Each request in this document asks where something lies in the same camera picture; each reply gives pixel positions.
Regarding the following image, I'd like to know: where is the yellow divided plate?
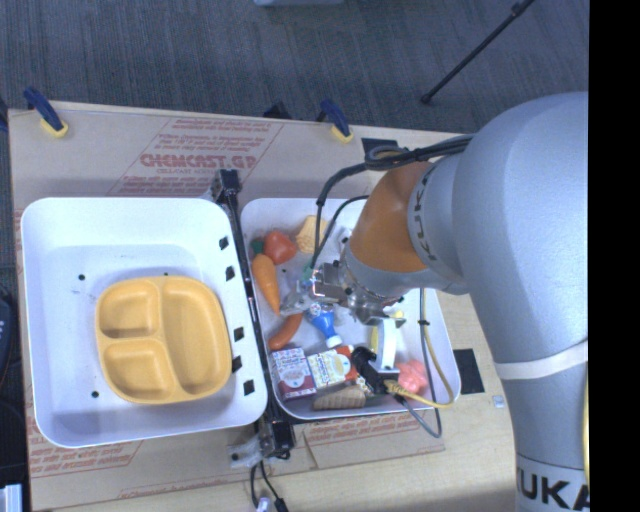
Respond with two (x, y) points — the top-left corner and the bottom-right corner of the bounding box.
(94, 274), (234, 406)

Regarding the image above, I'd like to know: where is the pink toy food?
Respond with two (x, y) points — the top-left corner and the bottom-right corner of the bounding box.
(396, 358), (430, 395)

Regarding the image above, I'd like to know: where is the red pepper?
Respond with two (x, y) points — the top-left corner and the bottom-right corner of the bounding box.
(263, 229), (298, 266)

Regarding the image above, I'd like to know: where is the orange sausage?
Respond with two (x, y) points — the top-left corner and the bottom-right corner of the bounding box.
(267, 312), (305, 352)

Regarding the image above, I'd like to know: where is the red and white carton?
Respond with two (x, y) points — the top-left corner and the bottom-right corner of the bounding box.
(270, 346), (318, 403)

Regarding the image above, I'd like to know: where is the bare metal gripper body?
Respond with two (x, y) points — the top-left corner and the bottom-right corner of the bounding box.
(310, 260), (407, 325)

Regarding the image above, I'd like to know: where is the black block with thin wires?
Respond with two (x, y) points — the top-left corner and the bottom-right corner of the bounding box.
(212, 168), (244, 201)
(257, 418), (296, 459)

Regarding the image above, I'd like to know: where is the black cylinder on white bracket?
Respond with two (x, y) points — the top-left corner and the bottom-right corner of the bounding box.
(350, 319), (402, 397)

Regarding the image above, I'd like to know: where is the thin black rod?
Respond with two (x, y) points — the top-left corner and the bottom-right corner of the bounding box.
(223, 193), (278, 426)

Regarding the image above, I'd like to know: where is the yellow corn piece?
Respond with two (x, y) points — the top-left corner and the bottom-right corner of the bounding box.
(295, 214), (330, 255)

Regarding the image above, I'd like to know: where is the blue and white bottle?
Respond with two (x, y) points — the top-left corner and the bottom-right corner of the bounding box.
(305, 302), (344, 350)

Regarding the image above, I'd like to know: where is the black stand leg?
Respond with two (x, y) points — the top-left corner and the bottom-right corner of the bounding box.
(419, 0), (537, 106)

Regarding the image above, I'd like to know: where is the orange carrot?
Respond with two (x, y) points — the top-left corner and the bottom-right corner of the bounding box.
(249, 238), (282, 316)

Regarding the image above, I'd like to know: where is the brown waffle biscuit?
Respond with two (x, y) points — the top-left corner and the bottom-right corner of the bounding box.
(311, 384), (369, 413)

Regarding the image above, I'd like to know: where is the brown cardboard board red print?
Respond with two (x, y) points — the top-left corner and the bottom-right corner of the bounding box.
(7, 107), (474, 504)

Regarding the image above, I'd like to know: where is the white plastic tray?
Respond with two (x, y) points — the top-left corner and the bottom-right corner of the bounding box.
(239, 197), (462, 421)
(19, 196), (269, 449)

